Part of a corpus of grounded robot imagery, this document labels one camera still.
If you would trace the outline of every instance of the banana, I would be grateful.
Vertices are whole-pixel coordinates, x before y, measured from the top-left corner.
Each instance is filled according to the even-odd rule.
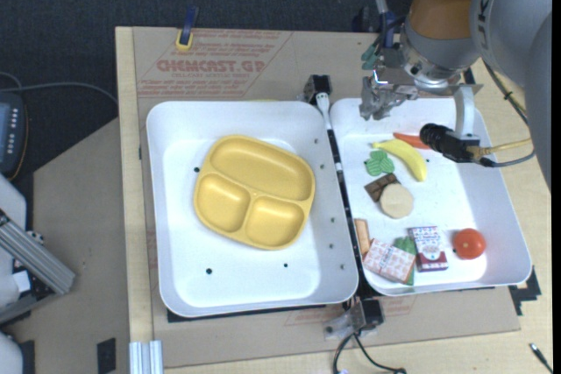
[[[413,145],[401,139],[390,139],[384,142],[374,142],[372,147],[385,150],[403,160],[417,180],[424,181],[426,179],[427,163]]]

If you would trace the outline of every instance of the wooden table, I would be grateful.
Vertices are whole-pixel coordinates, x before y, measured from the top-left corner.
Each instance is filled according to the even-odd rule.
[[[332,60],[334,70],[343,70],[356,64],[357,55],[360,55],[373,39],[359,33],[295,32],[293,35],[301,43],[301,51],[311,59],[322,58],[324,65],[329,65]],[[148,278],[142,167],[138,158],[140,137],[133,29],[118,27],[116,42],[130,338],[131,342],[149,342],[154,338],[154,332]],[[310,74],[306,72],[306,67],[302,67],[301,70],[304,77]],[[528,129],[508,102],[504,101],[483,64],[478,61],[472,70],[476,82],[485,86],[476,95],[475,100],[494,144],[527,138]],[[352,86],[352,92],[356,91],[353,96],[359,96],[359,78],[356,81],[349,79],[345,83],[346,88],[336,84],[334,92],[340,88],[341,95],[346,95],[344,91],[348,91],[348,85]],[[512,88],[515,95],[522,99],[523,93],[520,89]],[[512,153],[509,152],[499,155],[499,160],[510,158]],[[522,305],[521,330],[371,348],[372,357],[377,362],[395,367],[404,366],[409,374],[546,372],[529,348],[529,344],[534,342],[553,365],[550,191],[536,159],[501,170],[541,287],[541,295],[537,300],[524,302]],[[328,373],[331,372],[332,357],[332,351],[325,351],[166,369],[166,372]],[[373,372],[372,365],[359,349],[346,349],[338,365],[339,369],[345,368],[353,373]]]

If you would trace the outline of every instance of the carrot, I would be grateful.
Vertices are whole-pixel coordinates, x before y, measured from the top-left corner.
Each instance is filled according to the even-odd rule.
[[[407,142],[408,144],[410,144],[411,146],[414,146],[415,148],[422,148],[424,150],[429,150],[430,147],[428,145],[426,145],[421,138],[419,138],[419,136],[415,136],[412,134],[402,134],[400,132],[395,132],[394,133],[394,138],[396,139],[400,139],[404,142]]]

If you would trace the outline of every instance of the blue clamp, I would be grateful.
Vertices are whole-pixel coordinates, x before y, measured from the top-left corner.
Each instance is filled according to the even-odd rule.
[[[183,29],[177,32],[175,47],[181,52],[186,52],[193,45],[193,33],[191,29],[195,26],[196,17],[199,15],[199,7],[191,5],[187,8]]]

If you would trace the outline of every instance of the yellow plate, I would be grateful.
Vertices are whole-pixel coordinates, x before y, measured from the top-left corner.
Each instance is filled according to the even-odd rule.
[[[316,180],[306,161],[276,145],[232,135],[210,148],[195,184],[207,227],[242,243],[280,250],[308,220]]]

